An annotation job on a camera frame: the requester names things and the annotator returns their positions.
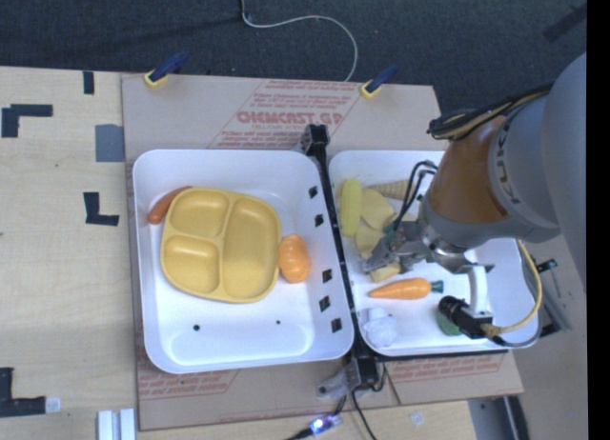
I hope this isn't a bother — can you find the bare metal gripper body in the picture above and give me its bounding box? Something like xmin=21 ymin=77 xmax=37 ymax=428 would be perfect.
xmin=393 ymin=220 xmax=473 ymax=273

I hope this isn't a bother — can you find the yellow cheese block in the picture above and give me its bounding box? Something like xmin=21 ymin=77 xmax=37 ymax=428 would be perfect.
xmin=369 ymin=261 xmax=402 ymax=284

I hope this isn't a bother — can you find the yellow potato chip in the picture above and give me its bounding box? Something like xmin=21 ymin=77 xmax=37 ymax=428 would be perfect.
xmin=360 ymin=188 xmax=397 ymax=231
xmin=355 ymin=223 xmax=386 ymax=254

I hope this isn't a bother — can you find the orange carrot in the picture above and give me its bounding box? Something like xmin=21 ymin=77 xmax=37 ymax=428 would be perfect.
xmin=368 ymin=277 xmax=445 ymax=301

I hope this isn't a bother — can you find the thin black rod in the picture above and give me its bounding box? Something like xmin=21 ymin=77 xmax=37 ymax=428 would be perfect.
xmin=314 ymin=142 xmax=371 ymax=368

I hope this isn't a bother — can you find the yellow corn cob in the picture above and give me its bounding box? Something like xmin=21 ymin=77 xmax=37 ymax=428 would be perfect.
xmin=339 ymin=178 xmax=364 ymax=239

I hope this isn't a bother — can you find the white plastic tray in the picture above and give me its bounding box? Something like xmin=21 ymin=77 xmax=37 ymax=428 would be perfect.
xmin=328 ymin=150 xmax=542 ymax=358
xmin=132 ymin=149 xmax=355 ymax=375

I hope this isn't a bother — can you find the tan ice cream cone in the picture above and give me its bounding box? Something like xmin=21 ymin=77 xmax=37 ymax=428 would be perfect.
xmin=364 ymin=179 xmax=412 ymax=201

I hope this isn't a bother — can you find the green round piece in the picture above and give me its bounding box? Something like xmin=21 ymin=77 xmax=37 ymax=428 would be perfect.
xmin=435 ymin=307 xmax=462 ymax=336

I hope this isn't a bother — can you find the white crumpled lump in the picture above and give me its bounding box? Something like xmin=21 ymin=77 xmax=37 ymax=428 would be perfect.
xmin=361 ymin=307 xmax=400 ymax=349

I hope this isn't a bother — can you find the orange bread roll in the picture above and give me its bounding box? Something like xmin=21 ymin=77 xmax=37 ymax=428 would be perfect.
xmin=277 ymin=233 xmax=312 ymax=285

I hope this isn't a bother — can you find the yellow divided plate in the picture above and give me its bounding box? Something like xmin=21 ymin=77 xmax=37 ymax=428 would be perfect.
xmin=159 ymin=187 xmax=283 ymax=305

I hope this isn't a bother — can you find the orange sausage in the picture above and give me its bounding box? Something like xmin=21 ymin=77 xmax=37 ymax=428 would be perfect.
xmin=147 ymin=185 xmax=193 ymax=226

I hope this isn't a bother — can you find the brown cardboard board red print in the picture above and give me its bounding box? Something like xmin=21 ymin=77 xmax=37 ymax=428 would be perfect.
xmin=121 ymin=73 xmax=525 ymax=432

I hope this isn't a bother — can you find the black cylinder on white bracket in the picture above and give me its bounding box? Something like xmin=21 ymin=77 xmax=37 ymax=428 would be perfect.
xmin=437 ymin=261 xmax=497 ymax=340

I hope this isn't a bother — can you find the black block with wires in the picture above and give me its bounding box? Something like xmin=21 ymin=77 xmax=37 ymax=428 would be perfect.
xmin=351 ymin=354 xmax=383 ymax=388
xmin=301 ymin=123 xmax=331 ymax=157

